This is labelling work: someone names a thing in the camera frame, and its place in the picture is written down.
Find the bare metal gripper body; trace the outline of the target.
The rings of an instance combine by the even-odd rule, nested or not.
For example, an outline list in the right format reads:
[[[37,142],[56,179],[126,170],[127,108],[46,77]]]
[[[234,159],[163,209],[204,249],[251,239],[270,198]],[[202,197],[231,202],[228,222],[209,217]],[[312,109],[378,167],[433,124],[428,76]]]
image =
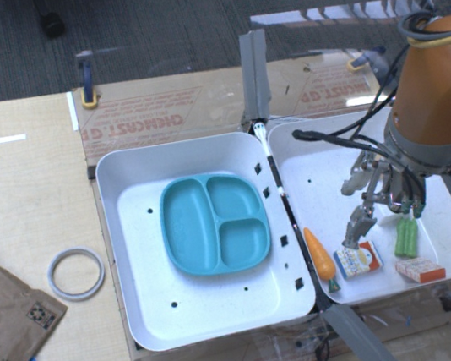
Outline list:
[[[362,151],[357,159],[363,184],[361,208],[370,216],[375,204],[385,205],[394,213],[422,211],[426,206],[424,179],[373,151]]]

